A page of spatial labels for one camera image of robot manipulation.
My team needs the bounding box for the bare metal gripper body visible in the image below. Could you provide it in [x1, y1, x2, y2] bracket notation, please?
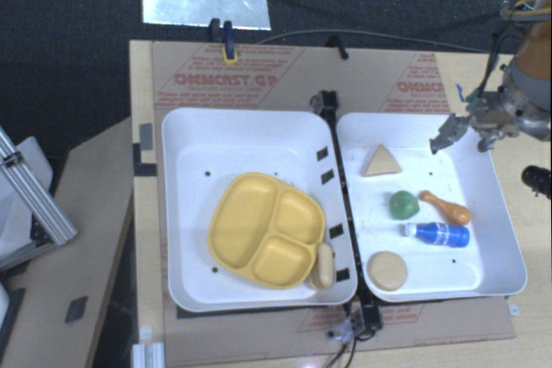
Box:
[467, 91, 552, 144]

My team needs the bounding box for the orange chicken drumstick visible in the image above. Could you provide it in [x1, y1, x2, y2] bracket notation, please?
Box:
[418, 190, 473, 227]

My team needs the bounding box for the beige triangular sandwich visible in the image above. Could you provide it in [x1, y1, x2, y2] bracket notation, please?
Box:
[361, 143, 404, 178]

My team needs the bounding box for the green round vegetable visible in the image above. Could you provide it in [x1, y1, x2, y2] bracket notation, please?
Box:
[388, 190, 421, 221]

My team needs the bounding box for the blue bottle with white cap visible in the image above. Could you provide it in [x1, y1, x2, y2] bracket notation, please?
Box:
[404, 221, 471, 249]

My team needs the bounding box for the thin black rod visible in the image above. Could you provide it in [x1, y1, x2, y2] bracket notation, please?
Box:
[323, 106, 374, 309]

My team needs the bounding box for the white plastic tray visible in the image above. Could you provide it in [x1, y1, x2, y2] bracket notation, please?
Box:
[336, 112, 529, 303]
[160, 107, 359, 314]

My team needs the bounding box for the beige round biscuit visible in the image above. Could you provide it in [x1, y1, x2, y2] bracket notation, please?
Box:
[367, 250, 409, 292]

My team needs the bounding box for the beige bread roll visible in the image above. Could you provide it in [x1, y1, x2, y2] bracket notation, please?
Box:
[308, 241, 336, 291]

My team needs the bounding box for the brown cardboard board red print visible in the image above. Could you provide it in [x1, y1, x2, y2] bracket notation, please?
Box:
[150, 40, 517, 368]

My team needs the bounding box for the yellow divided plate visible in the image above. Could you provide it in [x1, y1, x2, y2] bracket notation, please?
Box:
[206, 172, 327, 290]

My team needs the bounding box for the black block with thin wires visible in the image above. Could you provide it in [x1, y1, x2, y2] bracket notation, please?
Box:
[358, 303, 384, 334]
[309, 90, 340, 115]

